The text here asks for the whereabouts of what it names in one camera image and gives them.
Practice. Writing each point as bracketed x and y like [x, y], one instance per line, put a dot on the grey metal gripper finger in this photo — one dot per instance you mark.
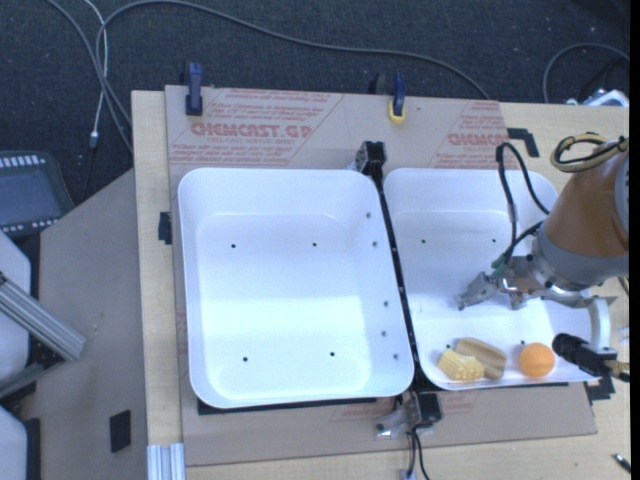
[479, 289]
[518, 298]

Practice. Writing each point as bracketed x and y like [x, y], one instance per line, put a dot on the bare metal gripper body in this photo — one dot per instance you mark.
[522, 273]

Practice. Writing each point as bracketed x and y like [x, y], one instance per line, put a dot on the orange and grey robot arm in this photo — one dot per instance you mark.
[585, 208]

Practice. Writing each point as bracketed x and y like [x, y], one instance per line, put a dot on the white plastic tray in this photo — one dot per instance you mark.
[290, 288]
[450, 268]

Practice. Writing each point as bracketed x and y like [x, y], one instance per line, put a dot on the tan bread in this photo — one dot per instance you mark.
[487, 355]

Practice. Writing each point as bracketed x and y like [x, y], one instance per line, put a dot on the orange ball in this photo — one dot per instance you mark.
[536, 360]

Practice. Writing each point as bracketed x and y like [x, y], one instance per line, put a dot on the yellow corn cob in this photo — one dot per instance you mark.
[459, 365]

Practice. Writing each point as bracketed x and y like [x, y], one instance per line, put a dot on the thin black rod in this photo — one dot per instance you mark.
[399, 273]

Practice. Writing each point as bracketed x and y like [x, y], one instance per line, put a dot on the brown cardboard board red print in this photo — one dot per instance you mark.
[280, 128]

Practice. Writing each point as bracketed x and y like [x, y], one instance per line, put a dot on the black cylinder on white bracket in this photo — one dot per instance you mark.
[580, 350]

